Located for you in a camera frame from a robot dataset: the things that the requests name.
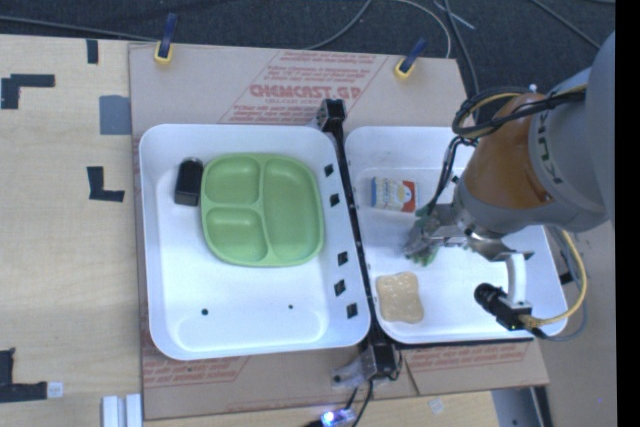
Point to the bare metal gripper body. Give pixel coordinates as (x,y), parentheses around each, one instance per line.
(450,224)

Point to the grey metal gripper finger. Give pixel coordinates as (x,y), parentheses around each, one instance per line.
(433,245)
(414,242)

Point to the green broccoli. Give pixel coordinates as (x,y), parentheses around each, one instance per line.
(426,259)

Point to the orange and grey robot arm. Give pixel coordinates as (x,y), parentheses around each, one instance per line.
(540,165)

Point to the white blue red carton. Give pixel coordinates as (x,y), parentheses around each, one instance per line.
(392,194)

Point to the beige bread slice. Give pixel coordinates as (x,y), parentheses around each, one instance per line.
(400,297)

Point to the thin black rod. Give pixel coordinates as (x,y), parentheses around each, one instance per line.
(356,225)

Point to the white plastic tray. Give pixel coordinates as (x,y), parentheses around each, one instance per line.
(240,315)
(460,310)

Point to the green divided plate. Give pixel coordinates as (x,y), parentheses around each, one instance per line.
(280,210)

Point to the black bottle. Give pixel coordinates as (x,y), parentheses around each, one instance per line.
(188,182)

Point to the brown cardboard board red print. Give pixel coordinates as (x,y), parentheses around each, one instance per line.
(210,85)

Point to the black cylinder on white bracket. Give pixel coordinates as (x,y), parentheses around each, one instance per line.
(500,302)

